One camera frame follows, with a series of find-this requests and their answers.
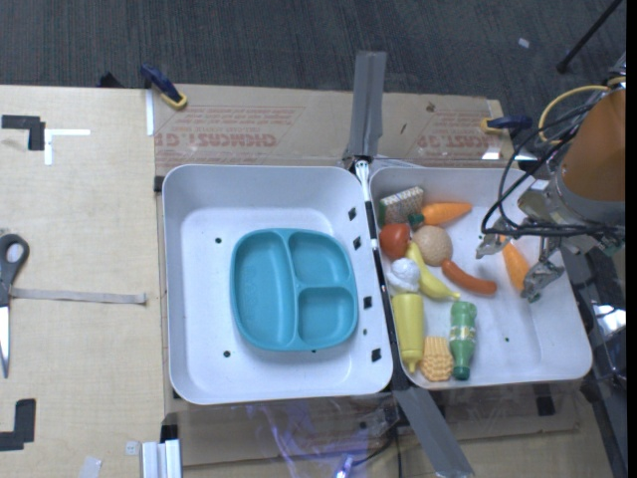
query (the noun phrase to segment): yellow banana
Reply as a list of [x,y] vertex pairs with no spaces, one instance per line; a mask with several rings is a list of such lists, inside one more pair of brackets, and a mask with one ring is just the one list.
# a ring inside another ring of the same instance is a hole
[[418,280],[418,287],[420,290],[432,299],[446,299],[452,298],[455,300],[460,299],[460,293],[452,291],[444,282],[434,276],[429,268],[425,264],[422,258],[418,245],[410,241],[407,246],[407,252],[405,258],[413,260],[420,269],[420,279]]

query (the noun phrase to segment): green bottle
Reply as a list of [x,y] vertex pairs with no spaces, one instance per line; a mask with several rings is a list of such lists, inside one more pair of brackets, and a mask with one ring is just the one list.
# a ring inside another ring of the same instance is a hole
[[469,363],[476,348],[477,314],[476,305],[467,301],[456,301],[451,306],[449,348],[454,357],[453,376],[458,380],[469,378]]

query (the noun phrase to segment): orange toy carrot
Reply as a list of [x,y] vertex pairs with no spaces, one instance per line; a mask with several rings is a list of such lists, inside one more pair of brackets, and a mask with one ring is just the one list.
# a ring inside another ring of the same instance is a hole
[[421,212],[425,225],[441,225],[467,214],[472,208],[469,202],[433,202],[426,204]]
[[507,273],[513,286],[521,292],[525,287],[525,277],[529,272],[529,263],[520,250],[513,243],[508,242],[502,250],[505,257]]

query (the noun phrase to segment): yellow bottle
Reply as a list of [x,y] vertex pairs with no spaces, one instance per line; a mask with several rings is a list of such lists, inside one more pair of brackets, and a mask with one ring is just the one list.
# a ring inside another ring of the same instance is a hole
[[396,323],[400,357],[410,373],[422,359],[424,351],[425,312],[420,294],[405,292],[391,298]]

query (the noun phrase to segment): white tray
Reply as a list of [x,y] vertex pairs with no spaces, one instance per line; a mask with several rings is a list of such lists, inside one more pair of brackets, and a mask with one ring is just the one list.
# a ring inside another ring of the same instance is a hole
[[[463,301],[470,301],[478,308],[477,343],[470,378],[431,382],[420,370],[410,374],[403,367],[405,373],[419,386],[449,389],[574,380],[583,377],[592,365],[590,344],[566,273],[549,284],[539,300],[529,303],[512,287],[502,254],[476,259],[476,248],[481,242],[481,222],[497,199],[502,173],[500,168],[390,166],[377,170],[371,176],[370,190],[376,211],[381,198],[416,185],[425,190],[426,202],[472,202],[474,207],[469,214],[444,225],[453,242],[453,260],[468,273],[493,279],[499,286],[492,298],[454,289],[463,292]],[[523,172],[512,170],[507,186],[522,175]],[[522,222],[524,215],[516,202],[530,183],[531,180],[518,188],[505,203],[507,214],[514,221]],[[514,243],[531,265],[536,262],[539,238],[523,237]],[[559,252],[551,257],[551,261],[555,265],[562,265]],[[385,270],[389,264],[383,258]],[[432,267],[430,270],[453,287],[440,268]],[[424,304],[425,335],[448,337],[452,303],[425,297]]]
[[[389,383],[380,288],[361,186],[351,173],[325,166],[183,165],[168,173],[162,191],[169,370],[182,398],[220,404],[364,395]],[[230,305],[232,250],[248,232],[275,227],[324,232],[347,250],[359,307],[357,327],[344,343],[276,352],[241,337]]]

